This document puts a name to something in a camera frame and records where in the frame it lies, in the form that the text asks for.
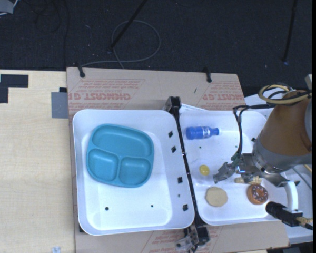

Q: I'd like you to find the beige round biscuit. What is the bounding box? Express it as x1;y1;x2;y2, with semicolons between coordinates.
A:
205;186;229;208

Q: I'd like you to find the black block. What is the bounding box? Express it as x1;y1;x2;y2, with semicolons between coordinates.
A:
165;96;182;113
194;225;210;247

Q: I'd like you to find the white printed paper slip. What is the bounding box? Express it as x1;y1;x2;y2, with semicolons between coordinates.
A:
180;103;209;113

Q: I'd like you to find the black cylinder on white bracket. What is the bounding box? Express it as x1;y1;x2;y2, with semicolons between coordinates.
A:
265;179;304;228

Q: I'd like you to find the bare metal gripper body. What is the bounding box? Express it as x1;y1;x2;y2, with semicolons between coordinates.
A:
234;153;293;188

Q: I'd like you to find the cream toy food piece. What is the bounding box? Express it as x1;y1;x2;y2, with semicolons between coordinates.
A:
234;176;263;186

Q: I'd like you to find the brown cardboard board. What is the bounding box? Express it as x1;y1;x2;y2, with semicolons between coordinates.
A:
65;66;291;253

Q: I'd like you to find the white plastic tray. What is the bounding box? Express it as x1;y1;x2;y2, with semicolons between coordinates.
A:
72;108;196;237
178;106;288;227

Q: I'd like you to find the blue divided plate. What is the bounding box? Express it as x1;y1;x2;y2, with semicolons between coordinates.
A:
85;123;155;189

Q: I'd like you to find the blue plastic bottle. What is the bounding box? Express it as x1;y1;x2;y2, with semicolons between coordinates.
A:
185;125;220;141

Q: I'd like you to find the brown frosted doughnut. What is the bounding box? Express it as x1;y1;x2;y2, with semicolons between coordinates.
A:
246;184;269;206

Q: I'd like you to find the thin black rod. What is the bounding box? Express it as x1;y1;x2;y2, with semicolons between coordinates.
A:
172;106;206;231

